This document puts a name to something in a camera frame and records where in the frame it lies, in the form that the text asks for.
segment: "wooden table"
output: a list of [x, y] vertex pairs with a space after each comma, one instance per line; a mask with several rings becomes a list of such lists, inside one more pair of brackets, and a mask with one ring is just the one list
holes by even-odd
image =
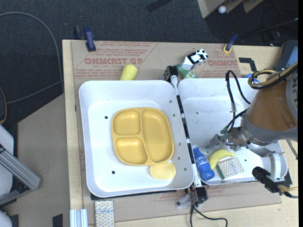
[[[80, 175], [80, 156], [77, 133], [77, 118], [75, 112], [75, 89], [72, 65], [71, 40], [63, 40], [63, 71], [65, 84], [65, 110], [67, 127], [67, 148], [68, 148], [68, 169], [70, 186], [70, 209], [80, 210], [83, 208], [83, 195]], [[251, 72], [250, 67], [239, 62], [239, 57], [251, 58], [254, 60], [257, 69], [272, 68], [278, 58], [280, 47], [265, 46], [233, 46], [235, 56], [240, 65], [241, 74]], [[282, 149], [285, 151], [285, 158], [288, 163], [293, 186], [298, 185], [298, 163], [294, 158], [286, 141], [281, 141]], [[298, 200], [281, 196], [282, 203], [249, 207], [233, 210], [221, 210], [208, 212], [211, 218], [224, 217], [229, 221], [229, 226], [298, 226]], [[210, 221], [201, 218], [198, 214], [193, 216], [193, 225], [224, 226], [223, 221]], [[142, 220], [117, 222], [115, 226], [189, 226], [189, 215], [176, 215], [162, 218], [149, 218]]]

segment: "green bottle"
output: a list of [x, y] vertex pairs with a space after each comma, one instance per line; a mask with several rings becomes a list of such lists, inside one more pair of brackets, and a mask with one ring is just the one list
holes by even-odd
[[180, 64], [177, 65], [177, 70], [183, 79], [198, 78], [194, 73], [192, 73], [190, 70], [184, 69]]

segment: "yellow banana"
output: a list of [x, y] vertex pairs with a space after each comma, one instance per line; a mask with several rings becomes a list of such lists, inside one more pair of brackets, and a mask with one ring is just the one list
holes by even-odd
[[226, 149], [220, 149], [210, 155], [208, 162], [211, 169], [214, 170], [219, 160], [225, 157], [234, 157], [235, 155], [236, 155], [235, 153], [229, 152]]

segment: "white tray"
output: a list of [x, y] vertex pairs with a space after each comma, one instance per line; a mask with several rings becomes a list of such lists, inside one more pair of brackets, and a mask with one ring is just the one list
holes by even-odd
[[[248, 108], [248, 104], [242, 99], [234, 79], [230, 80], [231, 90], [236, 103], [237, 113]], [[245, 97], [252, 101], [257, 90], [252, 89], [247, 79], [239, 79], [239, 84]], [[192, 144], [197, 144], [202, 153], [207, 157], [211, 154], [205, 151], [205, 146], [232, 119], [231, 100], [227, 91], [225, 79], [186, 79], [180, 81], [178, 90], [184, 109], [184, 115], [187, 122], [189, 137]], [[237, 119], [234, 127], [240, 125], [241, 119]], [[265, 146], [270, 151], [276, 153], [282, 152], [280, 144], [274, 143]], [[239, 183], [255, 181], [252, 170], [256, 166], [271, 172], [271, 161], [269, 157], [260, 157], [254, 152], [241, 147], [236, 151], [236, 157], [239, 159], [244, 172], [222, 180], [217, 169], [215, 177], [205, 182], [208, 185], [218, 185], [227, 183]], [[287, 163], [284, 155], [280, 156], [281, 177], [287, 173]]]
[[[98, 197], [185, 189], [193, 172], [173, 86], [161, 80], [88, 81], [79, 89], [88, 188]], [[129, 166], [115, 154], [111, 135], [114, 114], [132, 107], [162, 110], [170, 123], [176, 166], [171, 180], [156, 180], [148, 166]]]

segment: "yellow cup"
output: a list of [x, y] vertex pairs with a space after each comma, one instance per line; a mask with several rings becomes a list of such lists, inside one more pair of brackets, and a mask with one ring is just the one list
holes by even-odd
[[126, 64], [122, 70], [120, 80], [134, 80], [138, 69], [132, 64]]

